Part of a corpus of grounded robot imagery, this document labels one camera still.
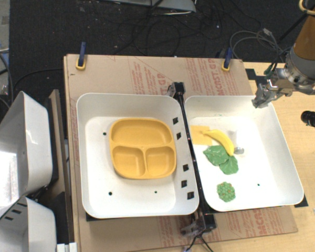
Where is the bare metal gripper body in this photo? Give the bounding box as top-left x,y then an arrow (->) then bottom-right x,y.
267,67 -> 315,97

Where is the yellow banana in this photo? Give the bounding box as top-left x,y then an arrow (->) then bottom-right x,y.
202,129 -> 236,157

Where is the clear plastic bottle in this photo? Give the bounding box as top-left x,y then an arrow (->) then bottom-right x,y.
226,130 -> 245,155

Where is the green lettuce leaf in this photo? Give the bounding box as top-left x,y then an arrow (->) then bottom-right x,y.
203,144 -> 230,167
219,155 -> 239,175

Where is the yellow cheese slice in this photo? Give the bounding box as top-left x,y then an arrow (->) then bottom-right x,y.
190,125 -> 214,146

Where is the thin black rod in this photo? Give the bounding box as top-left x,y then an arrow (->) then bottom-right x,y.
177,93 -> 209,215

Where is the green broccoli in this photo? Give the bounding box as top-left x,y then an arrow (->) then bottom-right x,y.
216,181 -> 237,203

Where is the yellow divided plate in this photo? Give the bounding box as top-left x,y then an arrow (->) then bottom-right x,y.
109,118 -> 178,180

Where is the brown cardboard board red print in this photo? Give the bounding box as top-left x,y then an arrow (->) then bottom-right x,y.
64,54 -> 299,252

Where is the black block with thin wires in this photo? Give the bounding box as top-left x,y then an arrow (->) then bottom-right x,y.
170,81 -> 186,98
180,213 -> 217,236

